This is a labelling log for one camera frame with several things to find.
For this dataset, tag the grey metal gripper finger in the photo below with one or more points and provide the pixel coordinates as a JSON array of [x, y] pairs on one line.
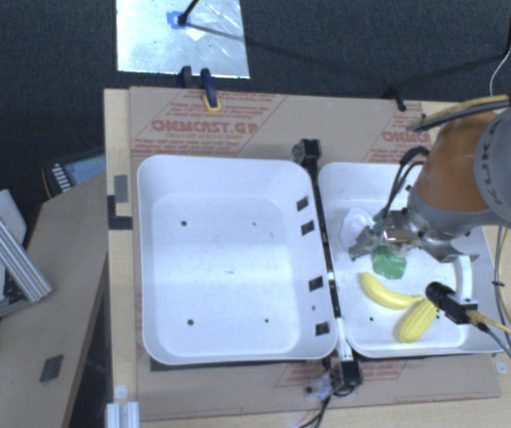
[[361, 244]]

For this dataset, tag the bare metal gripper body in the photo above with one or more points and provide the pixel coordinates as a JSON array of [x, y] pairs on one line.
[[400, 232]]

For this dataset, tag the white plastic tray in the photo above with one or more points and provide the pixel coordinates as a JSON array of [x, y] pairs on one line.
[[228, 261], [371, 332]]

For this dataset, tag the green leafy vegetable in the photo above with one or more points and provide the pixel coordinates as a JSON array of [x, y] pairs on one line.
[[389, 265]]

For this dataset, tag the white crumpled lump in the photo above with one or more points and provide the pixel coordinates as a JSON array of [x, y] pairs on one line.
[[354, 225]]

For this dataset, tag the brown cardboard board red print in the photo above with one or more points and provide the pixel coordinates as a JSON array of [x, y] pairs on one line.
[[282, 123]]

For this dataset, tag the black cylinder on white bracket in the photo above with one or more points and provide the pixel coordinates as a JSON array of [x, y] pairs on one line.
[[447, 301]]

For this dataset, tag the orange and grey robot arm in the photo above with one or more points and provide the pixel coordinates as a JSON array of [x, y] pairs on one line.
[[505, 172]]

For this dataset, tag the yellow corn cob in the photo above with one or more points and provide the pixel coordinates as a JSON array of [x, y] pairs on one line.
[[413, 323]]

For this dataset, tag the yellow banana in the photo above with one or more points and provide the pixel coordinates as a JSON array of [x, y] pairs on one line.
[[382, 293]]

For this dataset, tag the thin black and white rod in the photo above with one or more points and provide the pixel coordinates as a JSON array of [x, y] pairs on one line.
[[328, 265]]

